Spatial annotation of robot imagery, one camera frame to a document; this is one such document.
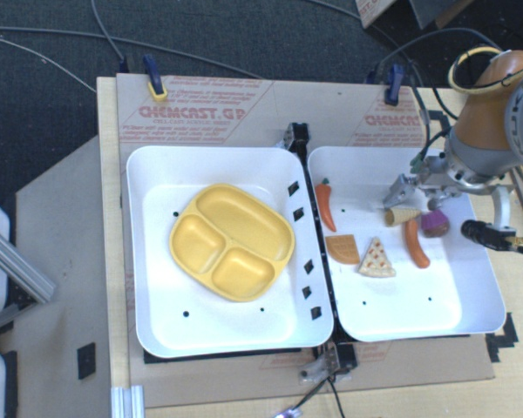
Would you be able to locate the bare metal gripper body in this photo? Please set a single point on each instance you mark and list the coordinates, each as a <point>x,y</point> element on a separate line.
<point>440,177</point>

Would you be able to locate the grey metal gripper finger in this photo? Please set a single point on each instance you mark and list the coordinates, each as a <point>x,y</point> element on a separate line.
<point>398,190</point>
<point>439,200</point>

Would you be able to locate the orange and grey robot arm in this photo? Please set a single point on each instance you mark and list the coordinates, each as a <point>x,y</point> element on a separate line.
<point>484,116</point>

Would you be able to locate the purple and brown toy cupcake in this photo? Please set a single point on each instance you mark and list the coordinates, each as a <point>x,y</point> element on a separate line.
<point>435,224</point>

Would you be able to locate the tan toy ice cream cone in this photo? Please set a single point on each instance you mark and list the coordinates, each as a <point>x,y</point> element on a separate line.
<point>398,216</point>

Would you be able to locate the orange toy sausage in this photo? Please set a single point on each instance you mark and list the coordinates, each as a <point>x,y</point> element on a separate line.
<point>415,244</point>

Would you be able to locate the toy pizza slice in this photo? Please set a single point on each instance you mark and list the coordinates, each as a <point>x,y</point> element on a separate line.
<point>377,261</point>

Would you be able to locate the orange toy carrot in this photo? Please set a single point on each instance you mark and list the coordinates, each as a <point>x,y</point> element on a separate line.
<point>324,203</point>

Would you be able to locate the orange toy bread slice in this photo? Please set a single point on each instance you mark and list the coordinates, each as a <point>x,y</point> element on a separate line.
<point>343,249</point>

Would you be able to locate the white plastic tray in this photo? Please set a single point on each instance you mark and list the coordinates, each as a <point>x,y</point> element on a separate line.
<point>409,307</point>
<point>226,325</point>

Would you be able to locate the thin black and white rod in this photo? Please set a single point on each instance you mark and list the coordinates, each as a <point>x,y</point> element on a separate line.
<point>327,277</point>

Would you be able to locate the yellow divided plate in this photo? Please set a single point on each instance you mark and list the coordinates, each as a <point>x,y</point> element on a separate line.
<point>231,237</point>

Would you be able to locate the brown cardboard board red print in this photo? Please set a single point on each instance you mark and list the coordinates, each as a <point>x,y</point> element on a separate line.
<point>244,103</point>

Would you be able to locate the black cylinder on white bracket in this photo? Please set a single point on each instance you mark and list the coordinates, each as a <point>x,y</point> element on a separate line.
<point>484,233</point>

